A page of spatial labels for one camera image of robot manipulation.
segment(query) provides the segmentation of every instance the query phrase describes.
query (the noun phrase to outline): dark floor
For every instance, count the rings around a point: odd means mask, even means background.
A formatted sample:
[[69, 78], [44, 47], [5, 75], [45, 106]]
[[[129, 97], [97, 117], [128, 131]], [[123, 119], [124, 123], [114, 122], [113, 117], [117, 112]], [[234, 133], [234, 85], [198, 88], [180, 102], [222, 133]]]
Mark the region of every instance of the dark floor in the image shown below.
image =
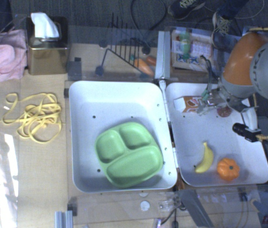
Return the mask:
[[[30, 14], [31, 12], [45, 12], [51, 16], [65, 16], [71, 26], [106, 27], [114, 13], [129, 27], [133, 27], [130, 17], [132, 0], [10, 0], [15, 13]], [[174, 0], [162, 0], [168, 7]], [[207, 0], [206, 8], [192, 13], [185, 21], [174, 21], [167, 16], [156, 30], [164, 30], [165, 26], [191, 27], [200, 20], [211, 17], [221, 0]], [[164, 15], [164, 7], [158, 0], [136, 0], [134, 3], [134, 19], [139, 28], [148, 29]], [[250, 0], [237, 15], [239, 28], [244, 26], [268, 27], [268, 0]], [[201, 29], [212, 29], [211, 20], [204, 20]], [[233, 23], [232, 34], [239, 34], [238, 26]]]

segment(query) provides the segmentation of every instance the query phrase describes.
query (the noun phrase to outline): green divided plate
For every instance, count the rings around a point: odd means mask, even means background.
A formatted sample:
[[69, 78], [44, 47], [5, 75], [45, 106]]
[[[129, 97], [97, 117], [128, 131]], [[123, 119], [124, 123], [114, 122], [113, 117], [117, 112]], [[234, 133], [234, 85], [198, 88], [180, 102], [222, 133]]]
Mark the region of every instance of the green divided plate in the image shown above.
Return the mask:
[[163, 165], [162, 153], [154, 138], [143, 125], [135, 122], [101, 133], [95, 150], [106, 177], [119, 188], [146, 181]]

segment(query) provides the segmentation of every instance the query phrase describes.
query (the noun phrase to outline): sneaker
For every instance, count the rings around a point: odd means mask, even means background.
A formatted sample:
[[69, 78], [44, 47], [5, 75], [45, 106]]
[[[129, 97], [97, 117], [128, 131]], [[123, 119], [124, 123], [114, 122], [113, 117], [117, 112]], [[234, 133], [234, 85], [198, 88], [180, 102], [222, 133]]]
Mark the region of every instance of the sneaker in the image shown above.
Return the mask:
[[231, 52], [237, 40], [229, 35], [231, 20], [224, 19], [217, 12], [213, 15], [214, 31], [212, 33], [212, 44], [217, 49]]
[[185, 19], [194, 10], [201, 9], [204, 0], [177, 0], [168, 7], [167, 12], [176, 20]]

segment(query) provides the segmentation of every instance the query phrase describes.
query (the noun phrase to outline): pumpkin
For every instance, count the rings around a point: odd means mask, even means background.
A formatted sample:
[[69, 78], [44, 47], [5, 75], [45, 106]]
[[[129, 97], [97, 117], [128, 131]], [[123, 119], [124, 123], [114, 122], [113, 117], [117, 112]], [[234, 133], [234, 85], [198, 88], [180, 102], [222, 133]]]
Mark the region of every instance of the pumpkin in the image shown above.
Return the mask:
[[240, 167], [236, 161], [229, 158], [223, 158], [217, 164], [217, 172], [221, 179], [231, 181], [239, 177]]

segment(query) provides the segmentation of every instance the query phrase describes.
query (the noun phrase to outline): banana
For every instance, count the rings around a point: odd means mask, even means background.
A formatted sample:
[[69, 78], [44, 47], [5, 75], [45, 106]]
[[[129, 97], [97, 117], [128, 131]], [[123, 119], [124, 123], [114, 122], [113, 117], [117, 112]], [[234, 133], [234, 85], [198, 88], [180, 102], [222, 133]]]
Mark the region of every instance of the banana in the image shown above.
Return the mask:
[[208, 147], [207, 142], [204, 142], [203, 145], [204, 145], [203, 160], [195, 167], [196, 173], [203, 173], [207, 171], [212, 165], [214, 160], [213, 151]]

